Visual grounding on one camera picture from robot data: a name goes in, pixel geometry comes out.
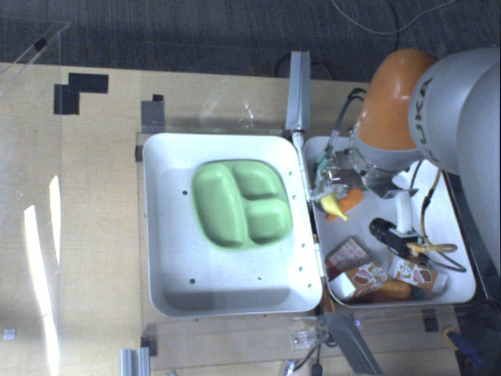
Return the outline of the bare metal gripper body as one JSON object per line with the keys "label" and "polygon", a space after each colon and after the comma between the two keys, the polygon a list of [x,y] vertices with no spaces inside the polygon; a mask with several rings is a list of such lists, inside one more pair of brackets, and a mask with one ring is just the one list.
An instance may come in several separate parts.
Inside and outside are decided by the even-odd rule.
{"label": "bare metal gripper body", "polygon": [[393,178],[402,170],[385,171],[372,166],[355,150],[335,151],[332,160],[333,166],[327,174],[331,193],[336,198],[346,197],[348,191],[355,188],[370,190],[381,198],[393,198],[400,192],[413,197],[417,193],[417,188],[400,187],[394,183]]}

